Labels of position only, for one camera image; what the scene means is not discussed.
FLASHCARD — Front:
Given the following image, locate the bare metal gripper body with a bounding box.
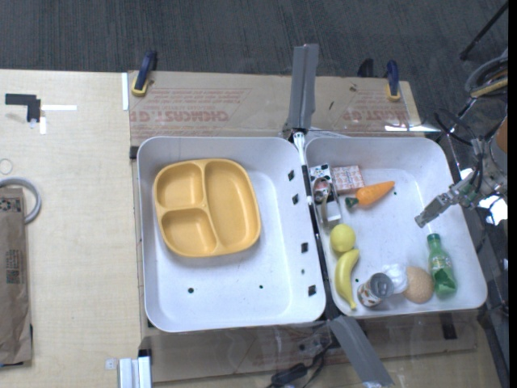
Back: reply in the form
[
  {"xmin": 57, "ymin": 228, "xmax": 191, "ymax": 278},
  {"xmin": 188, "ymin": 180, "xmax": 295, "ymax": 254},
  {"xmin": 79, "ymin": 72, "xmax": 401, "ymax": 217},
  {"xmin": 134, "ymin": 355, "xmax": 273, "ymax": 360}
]
[{"xmin": 445, "ymin": 167, "xmax": 509, "ymax": 212}]

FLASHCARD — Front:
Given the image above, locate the white plastic tray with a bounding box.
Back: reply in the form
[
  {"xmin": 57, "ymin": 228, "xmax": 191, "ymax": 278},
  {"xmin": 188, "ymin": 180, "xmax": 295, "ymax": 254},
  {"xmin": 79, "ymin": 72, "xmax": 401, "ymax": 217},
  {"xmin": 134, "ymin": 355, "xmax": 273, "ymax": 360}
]
[
  {"xmin": 136, "ymin": 136, "xmax": 327, "ymax": 334},
  {"xmin": 303, "ymin": 136, "xmax": 489, "ymax": 320}
]

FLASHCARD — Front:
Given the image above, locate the green plastic bottle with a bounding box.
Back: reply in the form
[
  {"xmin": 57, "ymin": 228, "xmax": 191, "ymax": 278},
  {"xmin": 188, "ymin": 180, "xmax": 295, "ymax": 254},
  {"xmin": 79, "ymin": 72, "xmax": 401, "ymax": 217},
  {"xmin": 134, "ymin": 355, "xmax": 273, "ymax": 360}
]
[{"xmin": 426, "ymin": 233, "xmax": 459, "ymax": 298}]

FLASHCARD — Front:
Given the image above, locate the orange carrot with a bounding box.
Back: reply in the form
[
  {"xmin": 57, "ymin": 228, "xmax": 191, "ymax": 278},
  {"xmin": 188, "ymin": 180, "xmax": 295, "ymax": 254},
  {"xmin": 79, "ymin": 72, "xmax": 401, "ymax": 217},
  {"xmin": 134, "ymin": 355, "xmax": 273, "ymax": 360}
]
[{"xmin": 344, "ymin": 180, "xmax": 397, "ymax": 210}]

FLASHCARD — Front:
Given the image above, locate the beige bread roll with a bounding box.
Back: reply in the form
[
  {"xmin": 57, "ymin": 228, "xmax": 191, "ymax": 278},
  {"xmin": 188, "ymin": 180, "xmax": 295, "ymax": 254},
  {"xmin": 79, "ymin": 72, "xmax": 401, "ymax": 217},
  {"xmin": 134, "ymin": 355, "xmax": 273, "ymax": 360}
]
[{"xmin": 401, "ymin": 265, "xmax": 435, "ymax": 305}]

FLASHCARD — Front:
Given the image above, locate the pink and white small box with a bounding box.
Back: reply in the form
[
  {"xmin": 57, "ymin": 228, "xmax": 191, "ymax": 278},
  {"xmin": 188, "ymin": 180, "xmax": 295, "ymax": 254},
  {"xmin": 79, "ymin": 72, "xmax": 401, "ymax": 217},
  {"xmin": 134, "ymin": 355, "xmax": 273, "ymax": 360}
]
[{"xmin": 330, "ymin": 164, "xmax": 366, "ymax": 196}]

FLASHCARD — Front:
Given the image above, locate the yellow lemon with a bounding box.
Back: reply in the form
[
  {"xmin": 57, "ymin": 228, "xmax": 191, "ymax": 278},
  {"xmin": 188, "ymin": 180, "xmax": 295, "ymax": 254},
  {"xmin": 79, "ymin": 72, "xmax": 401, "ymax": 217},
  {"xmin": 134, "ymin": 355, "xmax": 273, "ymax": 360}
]
[{"xmin": 329, "ymin": 222, "xmax": 358, "ymax": 255}]

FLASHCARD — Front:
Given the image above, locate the small can with grey lid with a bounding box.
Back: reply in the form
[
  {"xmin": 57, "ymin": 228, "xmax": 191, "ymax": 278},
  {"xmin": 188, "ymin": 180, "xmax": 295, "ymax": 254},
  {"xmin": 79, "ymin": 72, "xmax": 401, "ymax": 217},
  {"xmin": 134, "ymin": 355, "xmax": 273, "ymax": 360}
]
[{"xmin": 356, "ymin": 272, "xmax": 395, "ymax": 309}]

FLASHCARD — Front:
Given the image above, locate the black and white milk carton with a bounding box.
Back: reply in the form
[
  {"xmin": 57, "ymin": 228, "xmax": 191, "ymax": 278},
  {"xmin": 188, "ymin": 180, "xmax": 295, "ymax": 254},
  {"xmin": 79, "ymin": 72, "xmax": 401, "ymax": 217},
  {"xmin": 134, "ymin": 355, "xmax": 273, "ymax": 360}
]
[{"xmin": 308, "ymin": 162, "xmax": 343, "ymax": 224}]

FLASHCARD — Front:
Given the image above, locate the yellow banana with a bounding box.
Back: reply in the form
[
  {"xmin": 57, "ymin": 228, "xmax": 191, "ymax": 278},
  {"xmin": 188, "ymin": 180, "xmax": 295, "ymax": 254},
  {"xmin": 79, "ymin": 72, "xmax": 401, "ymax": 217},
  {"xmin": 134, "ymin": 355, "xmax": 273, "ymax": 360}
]
[{"xmin": 334, "ymin": 248, "xmax": 361, "ymax": 311}]

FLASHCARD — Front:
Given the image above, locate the yellow divided plate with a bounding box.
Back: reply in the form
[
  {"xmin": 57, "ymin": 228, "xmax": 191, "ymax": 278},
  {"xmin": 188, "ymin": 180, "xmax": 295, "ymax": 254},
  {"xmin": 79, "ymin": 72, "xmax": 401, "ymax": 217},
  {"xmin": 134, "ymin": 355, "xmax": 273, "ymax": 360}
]
[{"xmin": 152, "ymin": 158, "xmax": 263, "ymax": 259}]

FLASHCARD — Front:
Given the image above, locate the brown cardboard board red print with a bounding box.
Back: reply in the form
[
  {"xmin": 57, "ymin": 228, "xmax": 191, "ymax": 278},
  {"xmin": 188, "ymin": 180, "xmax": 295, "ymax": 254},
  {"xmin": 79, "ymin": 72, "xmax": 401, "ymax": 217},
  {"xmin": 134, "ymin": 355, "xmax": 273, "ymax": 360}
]
[{"xmin": 127, "ymin": 70, "xmax": 478, "ymax": 383}]

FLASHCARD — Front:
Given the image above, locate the brown paper bag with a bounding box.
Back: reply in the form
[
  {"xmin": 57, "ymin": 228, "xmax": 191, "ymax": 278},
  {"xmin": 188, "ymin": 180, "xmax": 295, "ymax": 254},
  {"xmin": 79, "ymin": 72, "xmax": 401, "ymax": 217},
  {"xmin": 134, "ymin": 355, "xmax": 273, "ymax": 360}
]
[{"xmin": 0, "ymin": 188, "xmax": 34, "ymax": 367}]

